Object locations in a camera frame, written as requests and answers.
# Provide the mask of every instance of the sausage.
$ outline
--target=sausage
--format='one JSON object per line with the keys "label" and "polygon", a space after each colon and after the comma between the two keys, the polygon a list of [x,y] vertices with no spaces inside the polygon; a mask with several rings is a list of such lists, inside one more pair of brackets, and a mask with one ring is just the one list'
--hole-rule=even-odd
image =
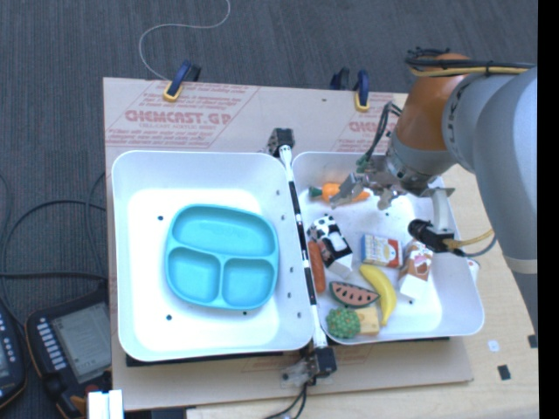
{"label": "sausage", "polygon": [[324,273],[321,248],[315,241],[308,241],[307,249],[313,272],[314,289],[317,293],[322,293],[326,290],[326,274]]}

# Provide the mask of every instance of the toy carrot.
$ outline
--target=toy carrot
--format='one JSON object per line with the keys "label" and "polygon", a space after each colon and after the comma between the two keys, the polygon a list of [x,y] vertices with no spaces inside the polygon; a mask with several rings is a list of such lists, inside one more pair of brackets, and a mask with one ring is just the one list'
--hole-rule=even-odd
{"label": "toy carrot", "polygon": [[[322,185],[322,188],[316,188],[315,186],[311,186],[308,189],[308,194],[311,197],[321,196],[322,199],[327,203],[330,202],[330,197],[335,196],[336,194],[338,194],[338,192],[340,192],[340,185],[338,183],[330,183],[330,182],[324,183]],[[367,191],[363,190],[356,197],[353,198],[353,202],[365,200],[369,196],[370,194]]]}

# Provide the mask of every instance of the banana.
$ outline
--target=banana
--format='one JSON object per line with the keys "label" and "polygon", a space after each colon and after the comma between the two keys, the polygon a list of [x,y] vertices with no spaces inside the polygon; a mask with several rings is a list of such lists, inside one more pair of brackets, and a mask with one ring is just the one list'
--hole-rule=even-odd
{"label": "banana", "polygon": [[379,302],[381,303],[381,311],[383,312],[381,325],[386,326],[388,324],[388,318],[396,308],[397,296],[394,286],[384,272],[374,265],[362,264],[361,267],[359,267],[359,271],[365,279],[375,287],[375,290],[380,295]]}

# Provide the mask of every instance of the blue plate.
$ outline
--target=blue plate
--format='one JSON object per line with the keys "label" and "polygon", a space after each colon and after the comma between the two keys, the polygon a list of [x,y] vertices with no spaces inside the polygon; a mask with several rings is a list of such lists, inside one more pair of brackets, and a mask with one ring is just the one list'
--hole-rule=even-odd
{"label": "blue plate", "polygon": [[165,275],[193,304],[250,310],[265,304],[278,279],[278,238],[264,217],[220,205],[189,205],[169,227]]}

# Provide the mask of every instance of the white tray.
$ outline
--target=white tray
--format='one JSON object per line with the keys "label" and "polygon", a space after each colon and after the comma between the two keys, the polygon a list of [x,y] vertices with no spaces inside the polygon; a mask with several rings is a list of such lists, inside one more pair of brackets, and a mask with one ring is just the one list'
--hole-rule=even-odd
{"label": "white tray", "polygon": [[[378,198],[349,203],[330,209],[320,198],[311,199],[309,186],[320,187],[324,182],[343,182],[355,171],[359,154],[306,152],[293,160],[293,174],[298,191],[300,210],[306,228],[319,217],[331,214],[353,251],[352,275],[347,282],[369,287],[361,276],[361,237],[363,233],[391,237],[403,244],[411,239],[408,223],[415,219],[433,220],[430,198],[412,195],[400,196],[387,210],[376,207]],[[441,179],[432,186],[443,187]],[[456,231],[454,219],[452,228]],[[397,269],[381,267],[392,284],[397,287]],[[342,280],[326,270],[327,287],[330,281]],[[377,336],[356,335],[353,339],[330,338],[344,345],[374,343],[393,340],[432,339],[464,336],[477,333],[484,322],[484,312],[472,273],[465,258],[450,253],[433,257],[428,286],[421,299],[411,302],[398,293],[395,311],[387,326],[381,327]],[[322,328],[328,333],[326,316],[331,308],[340,306],[329,294],[329,289],[317,296]]]}
{"label": "white tray", "polygon": [[[112,169],[118,333],[140,361],[304,347],[314,323],[286,171],[259,153],[127,152]],[[175,213],[215,203],[260,214],[279,241],[273,296],[251,311],[196,306],[169,288],[164,247]]]}

